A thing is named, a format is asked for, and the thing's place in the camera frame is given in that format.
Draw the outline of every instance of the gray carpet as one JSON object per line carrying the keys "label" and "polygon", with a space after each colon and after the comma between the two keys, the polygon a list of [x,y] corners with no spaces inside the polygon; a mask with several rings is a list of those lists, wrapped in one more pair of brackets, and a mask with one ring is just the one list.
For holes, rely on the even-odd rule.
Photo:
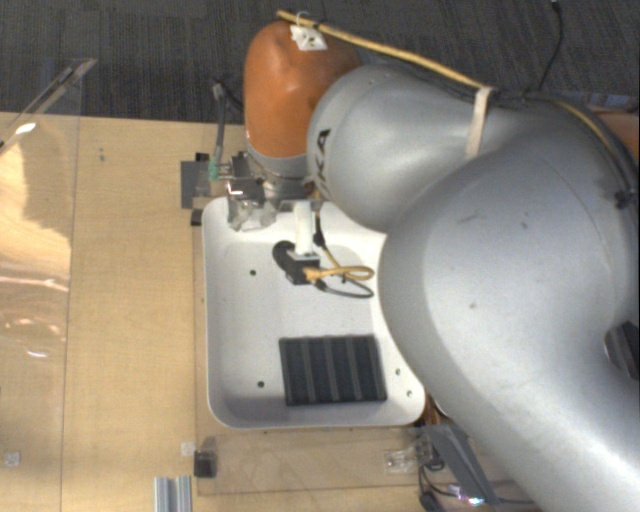
{"label": "gray carpet", "polygon": [[[565,40],[545,89],[637,97],[638,0],[560,1]],[[0,110],[26,106],[36,62],[97,57],[85,115],[211,121],[212,83],[242,95],[246,49],[277,8],[513,89],[537,83],[557,38],[549,0],[0,0]]]}

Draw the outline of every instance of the white tag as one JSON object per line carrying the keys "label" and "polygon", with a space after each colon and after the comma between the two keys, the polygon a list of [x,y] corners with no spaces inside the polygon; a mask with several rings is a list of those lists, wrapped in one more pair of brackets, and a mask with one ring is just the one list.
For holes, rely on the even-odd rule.
{"label": "white tag", "polygon": [[315,28],[291,25],[291,39],[303,52],[327,49],[324,37]]}

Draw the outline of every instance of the transparent plastic panel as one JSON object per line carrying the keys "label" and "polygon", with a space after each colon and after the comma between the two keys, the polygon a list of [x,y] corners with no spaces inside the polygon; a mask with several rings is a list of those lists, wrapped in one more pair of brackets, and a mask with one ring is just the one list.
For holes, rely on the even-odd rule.
{"label": "transparent plastic panel", "polygon": [[32,99],[0,113],[0,510],[60,509],[80,79],[92,64],[0,72],[21,72]]}

